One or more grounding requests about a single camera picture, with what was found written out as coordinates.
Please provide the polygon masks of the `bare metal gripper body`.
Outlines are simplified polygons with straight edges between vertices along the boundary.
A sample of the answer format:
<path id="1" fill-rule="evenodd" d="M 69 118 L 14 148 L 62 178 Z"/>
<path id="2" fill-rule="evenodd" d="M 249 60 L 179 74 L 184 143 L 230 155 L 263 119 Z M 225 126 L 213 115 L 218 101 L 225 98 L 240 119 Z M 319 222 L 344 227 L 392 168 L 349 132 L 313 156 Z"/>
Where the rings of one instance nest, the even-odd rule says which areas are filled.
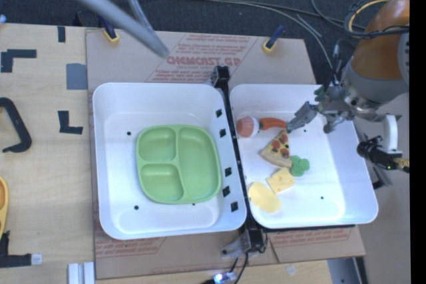
<path id="1" fill-rule="evenodd" d="M 377 112 L 380 103 L 368 100 L 354 87 L 321 86 L 317 89 L 317 111 L 323 115 L 353 120 L 382 121 L 383 114 Z"/>

